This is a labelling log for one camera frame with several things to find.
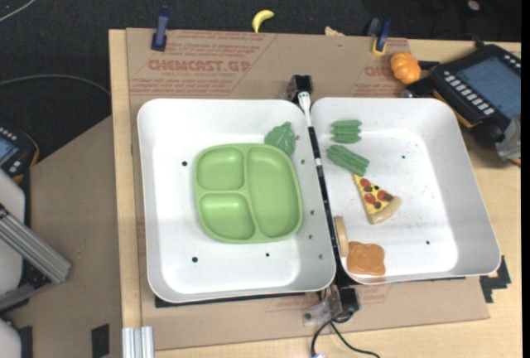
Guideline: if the yellow banana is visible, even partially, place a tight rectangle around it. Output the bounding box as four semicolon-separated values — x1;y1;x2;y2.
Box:
252;9;275;34

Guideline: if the orange toast slice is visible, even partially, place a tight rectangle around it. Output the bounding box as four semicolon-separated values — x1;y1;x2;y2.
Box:
346;240;387;278

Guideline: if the green lettuce leaf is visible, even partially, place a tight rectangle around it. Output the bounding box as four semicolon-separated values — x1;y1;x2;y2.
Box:
263;121;297;157

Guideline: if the black and white thin rod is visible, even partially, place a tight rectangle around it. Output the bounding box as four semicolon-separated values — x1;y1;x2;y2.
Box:
297;91;345;287

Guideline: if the green bean bundle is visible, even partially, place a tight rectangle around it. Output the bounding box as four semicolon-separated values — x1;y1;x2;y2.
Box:
330;119;364;144
325;144;370;177

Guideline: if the white plastic tray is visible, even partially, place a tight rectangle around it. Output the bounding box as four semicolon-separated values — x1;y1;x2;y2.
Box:
136;98;337;303
309;96;502;286

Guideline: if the green divided plate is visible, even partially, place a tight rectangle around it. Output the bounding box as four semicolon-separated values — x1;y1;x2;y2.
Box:
193;143;304;244

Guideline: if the brown cardboard board red print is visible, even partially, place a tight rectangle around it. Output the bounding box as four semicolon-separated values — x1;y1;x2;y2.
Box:
125;27;491;351

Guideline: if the pizza slice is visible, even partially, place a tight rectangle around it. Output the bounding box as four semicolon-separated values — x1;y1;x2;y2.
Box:
352;172;402;225

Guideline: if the orange pumpkin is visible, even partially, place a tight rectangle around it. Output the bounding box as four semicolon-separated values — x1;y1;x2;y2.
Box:
389;51;422;85

